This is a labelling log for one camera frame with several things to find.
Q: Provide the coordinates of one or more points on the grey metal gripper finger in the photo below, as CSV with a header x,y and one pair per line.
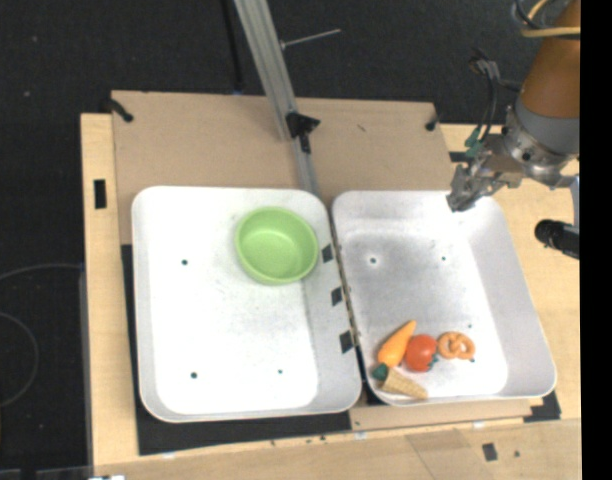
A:
x,y
458,183
478,190

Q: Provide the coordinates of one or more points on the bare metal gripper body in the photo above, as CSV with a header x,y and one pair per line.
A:
x,y
528,160

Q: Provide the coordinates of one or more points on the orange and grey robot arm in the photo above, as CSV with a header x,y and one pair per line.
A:
x,y
553,73

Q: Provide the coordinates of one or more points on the white plastic tray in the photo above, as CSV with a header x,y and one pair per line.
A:
x,y
426,288
226,338

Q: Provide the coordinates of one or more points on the brown pretzel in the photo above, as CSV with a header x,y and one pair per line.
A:
x,y
448,344

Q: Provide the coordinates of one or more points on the red tomato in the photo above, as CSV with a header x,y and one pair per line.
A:
x,y
420,352

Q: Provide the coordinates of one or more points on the orange carrot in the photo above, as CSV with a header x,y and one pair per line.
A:
x,y
396,345

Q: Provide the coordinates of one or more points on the green bowl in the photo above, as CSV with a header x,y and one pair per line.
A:
x,y
276,245

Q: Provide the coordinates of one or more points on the beige ice cream cone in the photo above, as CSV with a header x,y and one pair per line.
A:
x,y
406,385

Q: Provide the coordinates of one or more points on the brown cardboard board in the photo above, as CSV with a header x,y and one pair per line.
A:
x,y
211,143

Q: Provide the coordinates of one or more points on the black cylinder on white bracket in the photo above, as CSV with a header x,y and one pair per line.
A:
x,y
556,235

